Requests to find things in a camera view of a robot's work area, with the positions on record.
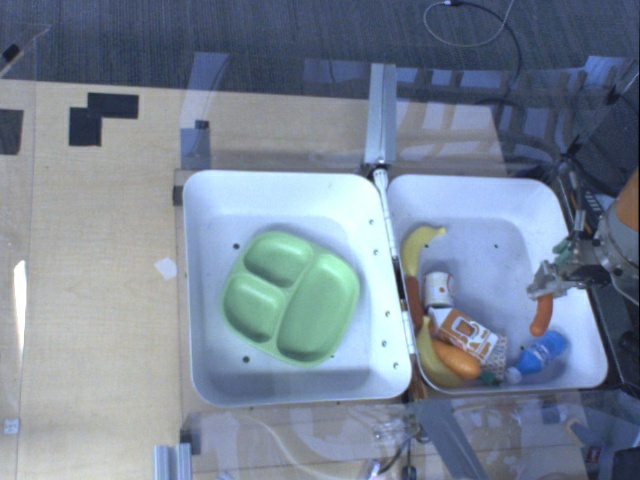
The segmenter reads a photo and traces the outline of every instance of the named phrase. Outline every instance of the green divided plate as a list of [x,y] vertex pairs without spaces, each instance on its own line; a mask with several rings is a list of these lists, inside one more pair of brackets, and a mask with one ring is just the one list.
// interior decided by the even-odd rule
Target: green divided plate
[[234,264],[222,314],[253,346],[310,367],[338,348],[359,294],[358,276],[344,260],[292,234],[268,231]]

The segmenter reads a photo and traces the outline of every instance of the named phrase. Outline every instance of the cable connector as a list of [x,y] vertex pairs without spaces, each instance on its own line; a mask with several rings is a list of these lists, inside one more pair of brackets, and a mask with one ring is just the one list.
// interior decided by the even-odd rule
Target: cable connector
[[462,4],[464,4],[462,0],[445,0],[442,2],[442,5],[447,7],[460,7]]

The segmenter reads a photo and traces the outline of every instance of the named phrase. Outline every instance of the wooden surface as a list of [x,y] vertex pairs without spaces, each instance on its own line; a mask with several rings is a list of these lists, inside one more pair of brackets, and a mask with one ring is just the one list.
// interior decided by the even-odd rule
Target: wooden surface
[[[242,152],[256,148],[293,152],[308,160],[319,150],[358,152],[366,129],[366,103],[237,94],[216,94],[211,100],[183,91],[53,83],[40,83],[35,89],[13,83],[12,88],[11,101],[17,101],[19,93],[36,98],[37,117],[29,307],[22,395],[20,404],[16,401],[22,423],[17,477],[151,478],[153,447],[176,444],[185,408],[227,415],[197,399],[181,400],[181,381],[189,382],[189,377],[188,365],[180,365],[180,340],[186,336],[180,332],[178,283],[175,278],[165,280],[154,266],[164,258],[180,261],[180,223],[171,194],[174,172],[180,167],[181,123],[210,120],[214,153],[222,152],[217,162],[224,154],[236,161]],[[70,147],[69,107],[85,107],[89,91],[139,95],[139,117],[103,119],[102,147]],[[440,110],[449,116],[441,123],[455,122],[450,109]],[[428,112],[424,105],[405,109],[405,118],[420,126],[401,120],[399,143],[413,147],[415,141],[426,140]],[[441,141],[453,133],[448,129],[429,136]],[[485,155],[500,166],[495,131],[485,129],[476,134],[481,137],[477,141],[471,135],[468,127],[460,135],[469,139],[462,142],[472,144],[465,154]],[[354,478],[362,471],[366,453],[346,462],[318,460],[305,455],[304,449],[296,451],[293,427],[279,428],[289,444],[286,453],[278,448],[278,457],[284,453],[289,462],[291,457],[307,457],[302,462],[309,464],[302,469],[282,462],[258,469],[238,465],[230,470],[234,480]],[[214,430],[215,449],[226,439],[228,428],[221,423]],[[338,429],[331,426],[322,432],[331,436]],[[15,456],[16,439],[5,436],[0,441],[2,478],[13,478]],[[421,471],[446,478],[432,446],[415,456]],[[216,460],[196,478],[216,478]],[[390,478],[398,478],[397,472]]]

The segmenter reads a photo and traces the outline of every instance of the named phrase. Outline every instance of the cable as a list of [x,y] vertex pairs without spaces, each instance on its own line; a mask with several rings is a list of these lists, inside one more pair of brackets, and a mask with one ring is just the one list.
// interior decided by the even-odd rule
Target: cable
[[509,19],[509,15],[511,14],[511,10],[513,9],[513,5],[515,4],[515,1],[516,0],[511,0],[509,2],[509,5],[507,6],[507,11],[504,14],[504,18],[500,20],[501,24],[498,30],[488,39],[485,39],[484,41],[480,41],[478,43],[454,43],[453,41],[448,41],[447,39],[444,39],[443,37],[436,34],[429,26],[429,22],[427,20],[427,16],[429,12],[435,7],[439,7],[439,6],[459,7],[461,5],[469,5],[468,2],[464,2],[462,0],[443,0],[441,2],[434,2],[429,7],[427,7],[426,10],[424,11],[424,14],[422,15],[422,21],[424,23],[425,28],[427,29],[427,32],[429,32],[429,34],[431,34],[435,39],[437,39],[441,43],[444,43],[449,46],[455,46],[457,48],[477,48],[479,46],[485,46],[487,44],[492,43],[500,36],[500,34],[502,34],[503,30],[507,25],[507,20]]

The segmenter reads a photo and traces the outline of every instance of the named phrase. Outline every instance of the bottle cap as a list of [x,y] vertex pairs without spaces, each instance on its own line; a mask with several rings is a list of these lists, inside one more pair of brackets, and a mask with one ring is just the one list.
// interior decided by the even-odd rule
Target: bottle cap
[[515,366],[507,368],[504,372],[504,376],[509,384],[520,384],[522,381],[522,374]]

